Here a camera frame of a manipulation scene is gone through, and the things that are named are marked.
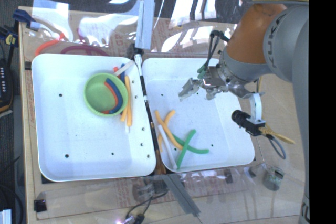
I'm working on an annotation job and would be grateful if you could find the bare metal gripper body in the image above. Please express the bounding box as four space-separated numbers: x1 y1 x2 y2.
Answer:
201 65 253 99

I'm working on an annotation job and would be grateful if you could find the white plastic tray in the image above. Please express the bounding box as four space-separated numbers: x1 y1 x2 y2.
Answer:
30 53 157 183
141 57 256 174

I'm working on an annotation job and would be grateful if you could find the orange foam stick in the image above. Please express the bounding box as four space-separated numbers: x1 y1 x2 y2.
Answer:
124 75 133 127
120 102 129 122
154 110 184 151
157 109 176 153

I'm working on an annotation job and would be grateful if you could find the green foam stick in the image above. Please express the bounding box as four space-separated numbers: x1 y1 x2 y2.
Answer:
172 133 210 155
176 129 197 170

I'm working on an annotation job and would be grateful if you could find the green bowl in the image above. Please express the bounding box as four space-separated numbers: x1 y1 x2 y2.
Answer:
83 72 129 117

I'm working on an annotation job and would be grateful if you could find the small grey can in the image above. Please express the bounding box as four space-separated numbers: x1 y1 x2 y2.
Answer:
263 166 285 191

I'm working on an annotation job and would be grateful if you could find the maroon foam tube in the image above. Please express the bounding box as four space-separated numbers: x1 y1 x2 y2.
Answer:
60 44 111 57

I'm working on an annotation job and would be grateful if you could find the orange foam tube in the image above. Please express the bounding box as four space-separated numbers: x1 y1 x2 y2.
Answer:
35 33 65 56

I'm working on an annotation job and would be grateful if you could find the small black cube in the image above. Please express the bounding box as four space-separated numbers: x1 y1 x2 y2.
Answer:
34 199 48 212

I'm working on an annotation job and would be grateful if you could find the black cylinder on white bracket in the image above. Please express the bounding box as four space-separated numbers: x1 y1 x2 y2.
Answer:
230 93 266 137

